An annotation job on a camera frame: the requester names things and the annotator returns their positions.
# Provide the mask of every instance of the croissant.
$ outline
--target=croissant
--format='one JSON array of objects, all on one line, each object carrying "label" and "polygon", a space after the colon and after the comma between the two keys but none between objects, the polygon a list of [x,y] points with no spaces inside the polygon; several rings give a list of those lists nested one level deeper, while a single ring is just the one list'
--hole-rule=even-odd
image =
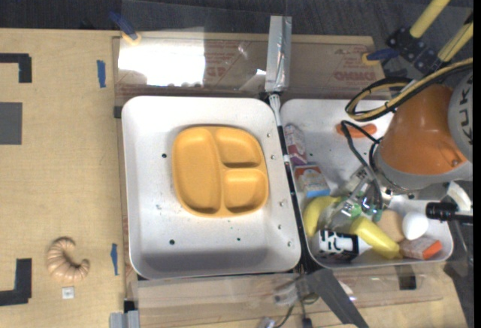
[{"label": "croissant", "polygon": [[63,284],[75,284],[89,274],[88,260],[76,264],[69,257],[68,252],[74,248],[75,243],[71,238],[61,237],[52,243],[47,252],[47,270],[55,280]]}]

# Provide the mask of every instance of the gray square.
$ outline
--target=gray square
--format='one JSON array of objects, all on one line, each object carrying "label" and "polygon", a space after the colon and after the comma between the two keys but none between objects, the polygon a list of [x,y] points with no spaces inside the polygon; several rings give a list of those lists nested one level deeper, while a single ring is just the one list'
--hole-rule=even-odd
[{"label": "gray square", "polygon": [[0,144],[22,144],[22,103],[0,102]]}]

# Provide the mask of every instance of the wooden surface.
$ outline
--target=wooden surface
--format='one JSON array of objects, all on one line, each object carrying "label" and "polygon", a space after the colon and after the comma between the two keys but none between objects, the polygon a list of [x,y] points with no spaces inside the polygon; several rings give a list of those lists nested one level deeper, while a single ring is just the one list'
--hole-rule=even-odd
[{"label": "wooden surface", "polygon": [[[0,326],[103,327],[122,311],[125,266],[117,127],[113,118],[112,38],[118,32],[0,29],[0,52],[28,53],[33,83],[18,83],[18,66],[0,63],[0,102],[23,103],[22,145],[0,145],[0,290],[14,284],[16,258],[32,258],[32,298],[0,307]],[[97,60],[107,70],[100,88]],[[91,262],[74,299],[48,275],[45,253],[60,236],[77,243],[76,261]],[[110,258],[117,245],[119,275]],[[452,280],[440,273],[441,299],[360,308],[372,327],[466,326]],[[314,326],[339,326],[331,312]],[[259,319],[209,325],[256,327]],[[300,327],[292,316],[286,327]]]}]

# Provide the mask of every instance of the yellow banana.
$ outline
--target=yellow banana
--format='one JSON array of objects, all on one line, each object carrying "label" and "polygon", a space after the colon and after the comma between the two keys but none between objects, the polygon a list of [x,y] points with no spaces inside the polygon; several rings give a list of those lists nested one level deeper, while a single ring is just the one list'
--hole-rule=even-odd
[{"label": "yellow banana", "polygon": [[322,211],[326,209],[333,202],[340,200],[340,197],[322,196],[316,197],[309,202],[302,214],[302,220],[304,222],[304,230],[307,237],[312,237],[317,230],[317,222]]}]

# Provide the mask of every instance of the blue object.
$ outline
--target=blue object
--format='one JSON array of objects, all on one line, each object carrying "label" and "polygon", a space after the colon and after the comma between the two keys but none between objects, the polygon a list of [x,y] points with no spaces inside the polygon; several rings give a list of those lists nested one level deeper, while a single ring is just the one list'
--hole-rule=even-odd
[{"label": "blue object", "polygon": [[392,59],[399,56],[399,52],[393,48],[384,48],[382,50],[374,51],[366,56],[368,60],[385,60]]},{"label": "blue object", "polygon": [[113,272],[115,276],[119,275],[119,267],[117,266],[117,244],[112,244],[112,249],[110,251],[110,257],[112,257]]},{"label": "blue object", "polygon": [[103,60],[97,61],[97,77],[100,88],[103,89],[104,87],[107,87],[105,84],[105,62]]},{"label": "blue object", "polygon": [[127,34],[133,41],[138,38],[138,35],[136,34],[132,25],[122,15],[111,11],[108,13],[108,17],[115,24],[117,24],[120,30],[125,34]]}]

